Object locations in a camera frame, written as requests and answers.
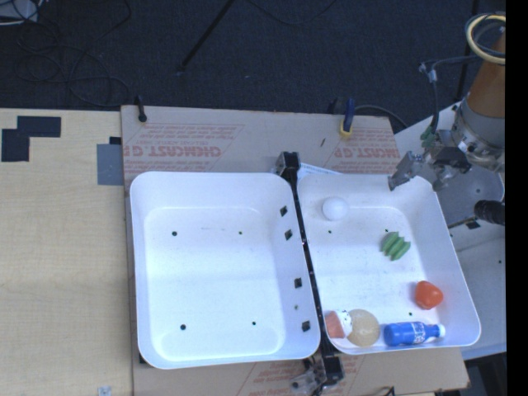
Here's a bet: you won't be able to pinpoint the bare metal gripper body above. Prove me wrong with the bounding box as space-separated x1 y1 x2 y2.
422 127 506 182

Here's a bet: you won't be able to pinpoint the green pea pods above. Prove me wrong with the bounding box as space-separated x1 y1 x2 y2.
379 231 413 262

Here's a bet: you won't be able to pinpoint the white ball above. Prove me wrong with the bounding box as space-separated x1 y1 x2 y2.
321 196 351 222

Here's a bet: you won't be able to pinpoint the white paper sheet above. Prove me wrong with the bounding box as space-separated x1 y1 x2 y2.
298 162 344 177

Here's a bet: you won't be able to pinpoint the white plastic tray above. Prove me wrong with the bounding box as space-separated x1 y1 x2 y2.
129 170 323 370
295 167 483 356

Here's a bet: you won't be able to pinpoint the red-orange toy tomato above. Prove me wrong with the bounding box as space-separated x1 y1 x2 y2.
414 280 445 311

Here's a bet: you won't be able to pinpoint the thin black rod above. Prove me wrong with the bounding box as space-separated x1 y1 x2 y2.
287 166 333 359

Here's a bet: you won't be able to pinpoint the blue plastic bottle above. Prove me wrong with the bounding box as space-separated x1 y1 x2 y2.
383 320 447 348

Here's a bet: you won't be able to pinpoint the brown cardboard board, red print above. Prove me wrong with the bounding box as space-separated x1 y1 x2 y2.
120 105 472 396

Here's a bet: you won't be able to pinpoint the beige round bread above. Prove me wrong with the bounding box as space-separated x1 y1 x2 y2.
346 308 381 348

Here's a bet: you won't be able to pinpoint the orange and white toy cupcake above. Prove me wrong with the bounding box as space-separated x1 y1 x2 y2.
323 309 353 340

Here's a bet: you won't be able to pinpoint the black cylinder on white bracket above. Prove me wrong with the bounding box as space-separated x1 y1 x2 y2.
474 199 507 226

